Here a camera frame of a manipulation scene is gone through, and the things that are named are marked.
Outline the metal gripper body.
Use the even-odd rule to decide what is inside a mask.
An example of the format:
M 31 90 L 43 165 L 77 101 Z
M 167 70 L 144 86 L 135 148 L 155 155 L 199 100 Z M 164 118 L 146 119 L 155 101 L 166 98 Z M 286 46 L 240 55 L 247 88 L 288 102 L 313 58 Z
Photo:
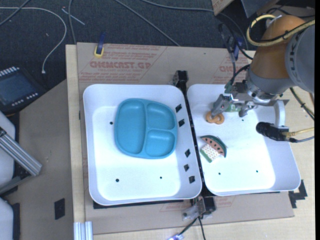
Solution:
M 255 107 L 271 106 L 279 95 L 268 93 L 249 81 L 235 82 L 230 81 L 224 86 L 224 93 L 219 97 L 219 108 L 227 109 L 232 106 Z

